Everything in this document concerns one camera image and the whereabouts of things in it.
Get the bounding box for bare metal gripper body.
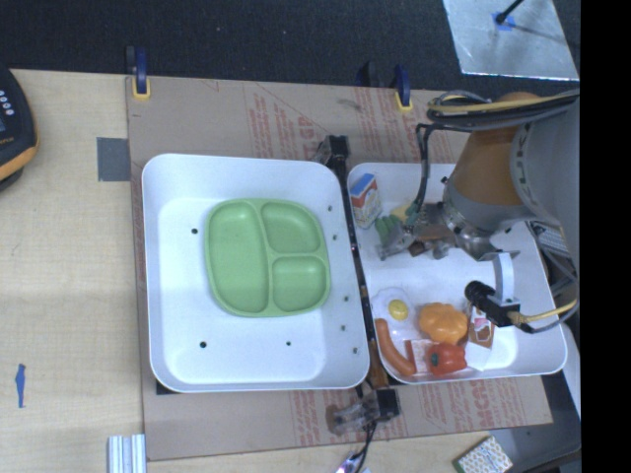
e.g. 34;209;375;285
410;201;496;262

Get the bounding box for green toy vegetable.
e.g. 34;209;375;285
374;213;404;241

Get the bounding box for white plastic tray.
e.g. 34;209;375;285
141;153;372;394
346;162;569;386

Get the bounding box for thin black and white rod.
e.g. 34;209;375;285
334;155;390;389

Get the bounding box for blue and white carton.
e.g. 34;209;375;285
348;172;384;231

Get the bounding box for white and yellow fried egg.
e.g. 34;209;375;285
370;287;412;325

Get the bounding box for orange bell pepper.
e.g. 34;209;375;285
418;302;469;346

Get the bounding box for white and brown carton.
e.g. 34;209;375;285
463;304;497;372

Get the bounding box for orange sausage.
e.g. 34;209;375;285
374;317;418;378

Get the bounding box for white and red packet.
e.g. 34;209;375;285
404;338;436;376

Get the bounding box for red bell pepper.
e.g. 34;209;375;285
425;342;468;378

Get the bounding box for green divided plate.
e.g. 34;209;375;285
203;197;332;319

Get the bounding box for green and white patterned box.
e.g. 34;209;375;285
452;435;515;473

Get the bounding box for brown cardboard board, red print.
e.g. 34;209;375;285
125;75;554;462

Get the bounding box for black cylinder on white bracket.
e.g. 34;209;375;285
463;251;522;329

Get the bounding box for black block with thin wires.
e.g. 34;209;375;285
314;134;352;166
328;386;401;436

